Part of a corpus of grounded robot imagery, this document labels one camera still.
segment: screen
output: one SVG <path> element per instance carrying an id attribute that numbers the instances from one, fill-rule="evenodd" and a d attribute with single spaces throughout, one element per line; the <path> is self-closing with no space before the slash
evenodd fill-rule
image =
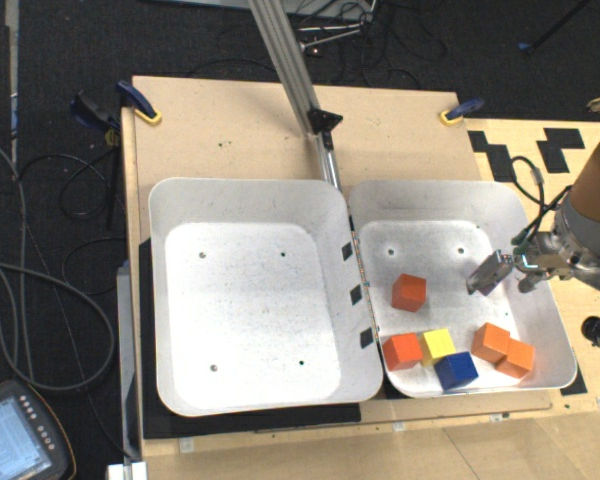
<path id="1" fill-rule="evenodd" d="M 25 480 L 51 467 L 14 397 L 0 402 L 0 480 Z"/>

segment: cube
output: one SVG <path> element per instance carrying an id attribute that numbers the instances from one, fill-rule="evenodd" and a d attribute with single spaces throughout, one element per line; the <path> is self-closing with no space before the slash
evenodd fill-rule
<path id="1" fill-rule="evenodd" d="M 434 368 L 445 391 L 466 386 L 478 378 L 478 371 L 469 352 L 458 352 L 443 357 Z"/>
<path id="2" fill-rule="evenodd" d="M 436 364 L 443 357 L 456 352 L 448 329 L 423 332 L 420 335 L 420 346 L 422 347 L 422 366 Z"/>
<path id="3" fill-rule="evenodd" d="M 474 334 L 471 353 L 480 359 L 496 364 L 507 355 L 509 338 L 509 331 L 487 322 Z"/>
<path id="4" fill-rule="evenodd" d="M 496 370 L 521 379 L 533 368 L 535 352 L 533 345 L 510 338 L 507 355 L 498 361 Z"/>
<path id="5" fill-rule="evenodd" d="M 413 368 L 422 360 L 422 349 L 415 333 L 391 336 L 382 345 L 382 352 L 390 372 Z"/>
<path id="6" fill-rule="evenodd" d="M 422 277 L 400 274 L 391 290 L 391 306 L 415 313 L 427 298 L 427 280 Z"/>

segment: blue block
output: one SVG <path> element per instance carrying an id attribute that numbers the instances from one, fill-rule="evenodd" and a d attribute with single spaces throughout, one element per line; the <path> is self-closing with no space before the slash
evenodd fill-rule
<path id="1" fill-rule="evenodd" d="M 478 371 L 469 352 L 458 352 L 443 357 L 434 368 L 445 391 L 465 386 L 478 378 Z"/>

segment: dark background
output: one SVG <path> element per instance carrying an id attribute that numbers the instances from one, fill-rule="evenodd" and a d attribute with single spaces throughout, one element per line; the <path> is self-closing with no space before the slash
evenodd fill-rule
<path id="1" fill-rule="evenodd" d="M 386 0 L 364 37 L 332 42 L 323 57 L 308 58 L 307 65 L 318 84 L 452 91 L 460 101 L 480 97 L 485 105 L 472 117 L 600 121 L 600 114 L 586 109 L 587 102 L 600 97 L 600 0 L 591 1 L 534 55 L 517 48 L 518 42 L 542 36 L 579 1 Z M 248 11 L 135 0 L 20 0 L 19 6 L 20 168 L 44 155 L 91 161 L 107 152 L 102 136 L 78 125 L 69 113 L 69 102 L 82 89 L 113 110 L 115 83 L 132 75 L 277 80 Z M 4 18 L 5 0 L 0 0 L 0 147 L 11 156 Z M 294 25 L 300 21 L 292 16 Z M 99 172 L 107 173 L 110 161 L 96 164 Z M 105 187 L 94 173 L 70 183 L 59 201 L 63 185 L 79 166 L 76 160 L 53 157 L 26 171 L 23 186 L 33 237 L 27 241 L 27 265 L 32 269 L 48 268 L 62 277 L 63 261 L 76 247 L 124 237 L 121 204 L 110 230 L 104 212 L 89 219 L 72 214 L 99 206 Z M 122 199 L 121 188 L 118 196 Z M 0 160 L 0 261 L 18 262 L 20 223 L 15 185 Z M 104 291 L 114 285 L 125 256 L 122 240 L 98 242 L 72 256 L 65 274 L 81 290 Z M 17 278 L 10 280 L 17 287 Z M 62 294 L 59 303 L 49 286 L 33 280 L 27 286 L 36 379 L 52 384 L 80 380 L 65 316 L 85 373 L 93 373 L 107 346 L 101 323 L 75 298 Z M 94 299 L 115 326 L 115 290 Z M 3 321 L 10 336 L 6 306 Z M 11 377 L 0 352 L 0 382 Z M 108 464 L 122 462 L 84 394 L 47 399 L 75 448 L 78 478 L 103 478 Z M 93 389 L 92 400 L 119 442 L 115 367 Z"/>

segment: yellow block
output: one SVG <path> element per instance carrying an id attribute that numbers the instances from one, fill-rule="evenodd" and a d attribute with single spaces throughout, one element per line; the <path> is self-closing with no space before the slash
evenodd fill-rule
<path id="1" fill-rule="evenodd" d="M 456 353 L 456 347 L 448 329 L 423 332 L 420 335 L 420 346 L 423 366 L 431 366 L 443 357 Z"/>

